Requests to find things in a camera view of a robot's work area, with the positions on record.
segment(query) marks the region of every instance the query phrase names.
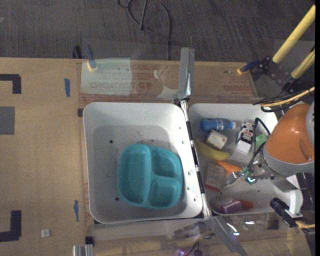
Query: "orange carrot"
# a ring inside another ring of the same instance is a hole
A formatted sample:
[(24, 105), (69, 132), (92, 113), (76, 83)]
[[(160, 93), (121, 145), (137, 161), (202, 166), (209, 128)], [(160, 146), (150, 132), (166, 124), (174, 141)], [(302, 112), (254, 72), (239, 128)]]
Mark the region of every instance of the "orange carrot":
[(242, 168), (236, 166), (236, 165), (233, 165), (231, 163), (228, 163), (228, 162), (225, 162), (225, 161), (220, 161), (220, 160), (217, 160), (216, 163), (223, 167), (225, 169), (225, 171), (229, 174), (232, 174), (233, 172), (240, 172), (242, 170)]

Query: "yellow tube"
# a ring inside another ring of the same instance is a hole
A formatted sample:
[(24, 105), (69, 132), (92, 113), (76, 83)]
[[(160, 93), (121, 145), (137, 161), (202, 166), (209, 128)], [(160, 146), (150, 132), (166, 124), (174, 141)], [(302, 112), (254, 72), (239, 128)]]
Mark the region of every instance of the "yellow tube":
[(294, 79), (299, 79), (310, 67), (313, 63), (315, 63), (316, 59), (316, 49), (311, 51), (308, 56), (303, 60), (303, 62), (298, 66), (292, 73), (291, 76)]
[(300, 23), (296, 26), (294, 31), (289, 35), (287, 40), (283, 43), (277, 53), (273, 56), (274, 63), (279, 64), (288, 52), (294, 47), (296, 42), (302, 37), (306, 30), (316, 20), (316, 6), (313, 5), (307, 14), (303, 17)]

